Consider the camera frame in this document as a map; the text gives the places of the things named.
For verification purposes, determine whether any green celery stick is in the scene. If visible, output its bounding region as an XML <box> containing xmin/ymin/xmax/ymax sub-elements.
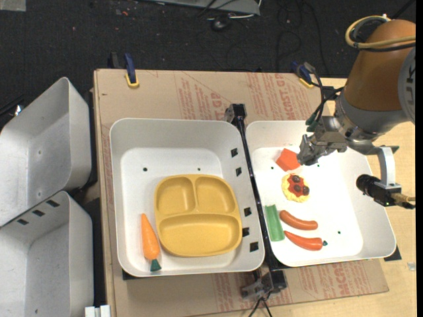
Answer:
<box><xmin>264</xmin><ymin>204</ymin><xmax>286</xmax><ymax>242</ymax></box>

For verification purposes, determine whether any thin black rod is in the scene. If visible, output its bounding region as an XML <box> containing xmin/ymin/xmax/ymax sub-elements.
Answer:
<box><xmin>235</xmin><ymin>116</ymin><xmax>277</xmax><ymax>271</ymax></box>

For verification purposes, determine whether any orange wedge block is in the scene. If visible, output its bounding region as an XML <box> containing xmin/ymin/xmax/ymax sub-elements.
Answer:
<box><xmin>275</xmin><ymin>147</ymin><xmax>302</xmax><ymax>172</ymax></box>

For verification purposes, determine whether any yellow divided plate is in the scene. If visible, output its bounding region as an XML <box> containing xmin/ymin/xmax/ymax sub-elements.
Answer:
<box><xmin>153</xmin><ymin>174</ymin><xmax>244</xmax><ymax>258</ymax></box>

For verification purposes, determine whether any black cylinder on white bracket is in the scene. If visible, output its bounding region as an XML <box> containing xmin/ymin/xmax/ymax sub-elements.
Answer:
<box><xmin>356</xmin><ymin>145</ymin><xmax>403</xmax><ymax>208</ymax></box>

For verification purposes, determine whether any orange sausage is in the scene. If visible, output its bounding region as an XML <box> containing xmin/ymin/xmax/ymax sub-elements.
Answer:
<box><xmin>279</xmin><ymin>209</ymin><xmax>319</xmax><ymax>231</ymax></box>

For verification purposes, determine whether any yellow spaghetti with meatballs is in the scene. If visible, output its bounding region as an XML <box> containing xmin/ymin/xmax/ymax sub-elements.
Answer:
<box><xmin>281</xmin><ymin>172</ymin><xmax>311</xmax><ymax>203</ymax></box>

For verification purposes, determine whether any black block with thin wires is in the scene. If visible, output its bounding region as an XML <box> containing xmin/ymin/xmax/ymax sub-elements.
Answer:
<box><xmin>223</xmin><ymin>103</ymin><xmax>247</xmax><ymax>123</ymax></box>
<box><xmin>240</xmin><ymin>269</ymin><xmax>288</xmax><ymax>299</ymax></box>

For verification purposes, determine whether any orange carrot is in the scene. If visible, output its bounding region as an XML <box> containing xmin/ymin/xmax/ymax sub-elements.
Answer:
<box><xmin>140</xmin><ymin>213</ymin><xmax>163</xmax><ymax>273</ymax></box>

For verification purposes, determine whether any brown cardboard board red print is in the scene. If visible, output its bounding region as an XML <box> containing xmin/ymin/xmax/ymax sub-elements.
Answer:
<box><xmin>93</xmin><ymin>68</ymin><xmax>390</xmax><ymax>317</ymax></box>

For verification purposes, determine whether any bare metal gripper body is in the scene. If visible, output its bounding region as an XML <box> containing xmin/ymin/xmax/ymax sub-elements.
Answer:
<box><xmin>311</xmin><ymin>116</ymin><xmax>381</xmax><ymax>156</ymax></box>

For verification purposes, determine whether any white plastic tray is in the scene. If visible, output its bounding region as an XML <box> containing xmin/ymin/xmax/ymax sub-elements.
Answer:
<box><xmin>109</xmin><ymin>117</ymin><xmax>266</xmax><ymax>278</ymax></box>
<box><xmin>245</xmin><ymin>120</ymin><xmax>398</xmax><ymax>268</ymax></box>

